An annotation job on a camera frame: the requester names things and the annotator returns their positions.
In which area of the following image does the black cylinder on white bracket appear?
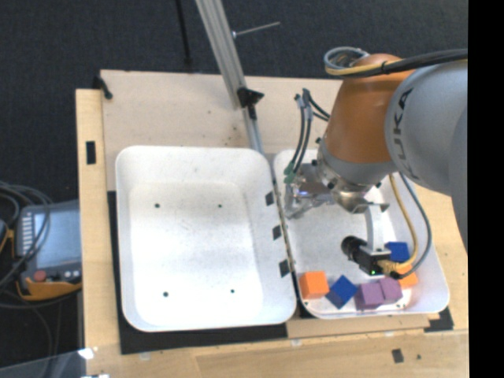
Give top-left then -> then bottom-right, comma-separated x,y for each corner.
340,202 -> 393,277

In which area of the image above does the orange cube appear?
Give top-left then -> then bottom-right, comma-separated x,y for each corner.
298,270 -> 331,300
395,264 -> 419,290

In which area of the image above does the purple cube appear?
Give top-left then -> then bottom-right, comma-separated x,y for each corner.
354,281 -> 386,311
378,276 -> 404,303

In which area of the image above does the pale wood board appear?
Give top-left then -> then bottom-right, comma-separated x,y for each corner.
100,69 -> 469,340

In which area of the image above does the blue cube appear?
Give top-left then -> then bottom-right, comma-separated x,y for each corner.
384,241 -> 411,263
324,275 -> 359,310

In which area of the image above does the thin black and white rod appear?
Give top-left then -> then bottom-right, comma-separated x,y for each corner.
270,171 -> 298,280

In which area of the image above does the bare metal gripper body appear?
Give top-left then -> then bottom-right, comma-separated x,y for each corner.
291,162 -> 372,214

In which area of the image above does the white plastic tray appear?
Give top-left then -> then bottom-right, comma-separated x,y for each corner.
114,144 -> 298,333
272,148 -> 450,321

